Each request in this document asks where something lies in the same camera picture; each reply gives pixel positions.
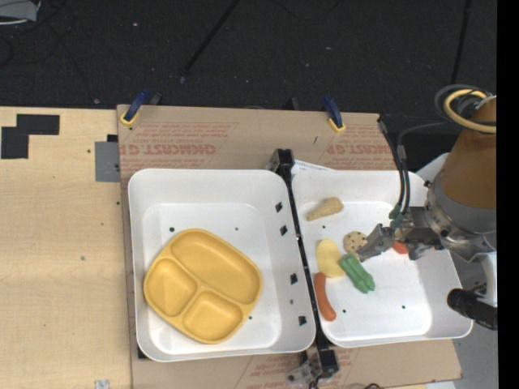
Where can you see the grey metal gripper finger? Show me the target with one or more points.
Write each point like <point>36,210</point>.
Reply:
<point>421,250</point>
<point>377,242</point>

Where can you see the thin black rod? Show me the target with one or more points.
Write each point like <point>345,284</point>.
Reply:
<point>301,241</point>

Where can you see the black cylinder on white bracket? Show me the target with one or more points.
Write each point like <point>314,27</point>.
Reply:
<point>470,304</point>

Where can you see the yellow divided plate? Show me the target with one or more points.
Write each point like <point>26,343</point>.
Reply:
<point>202,286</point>

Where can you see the small orange carrot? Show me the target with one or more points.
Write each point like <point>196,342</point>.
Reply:
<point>400,248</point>

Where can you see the brown cardboard board red print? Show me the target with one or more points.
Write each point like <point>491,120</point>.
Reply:
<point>251,136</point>

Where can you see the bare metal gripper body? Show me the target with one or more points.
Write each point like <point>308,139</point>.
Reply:
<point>434,227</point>

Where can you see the beige waffle cone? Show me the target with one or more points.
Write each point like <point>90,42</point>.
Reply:
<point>326,209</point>

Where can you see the chocolate chip biscuit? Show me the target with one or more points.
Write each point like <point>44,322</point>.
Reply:
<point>353,240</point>

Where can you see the white plastic tray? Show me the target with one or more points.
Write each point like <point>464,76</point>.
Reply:
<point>397,298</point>
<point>211,193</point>

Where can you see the orange sausage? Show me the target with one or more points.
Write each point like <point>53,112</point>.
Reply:
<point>324,298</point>

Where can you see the white paper label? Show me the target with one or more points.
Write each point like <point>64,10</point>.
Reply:
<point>312,166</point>

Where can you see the yellow oval crisp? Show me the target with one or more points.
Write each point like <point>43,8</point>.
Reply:
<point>328,257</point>

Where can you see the green asparagus bundle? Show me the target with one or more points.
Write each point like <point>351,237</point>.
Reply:
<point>357,274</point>

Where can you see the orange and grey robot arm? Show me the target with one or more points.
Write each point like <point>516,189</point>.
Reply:
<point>470,164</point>

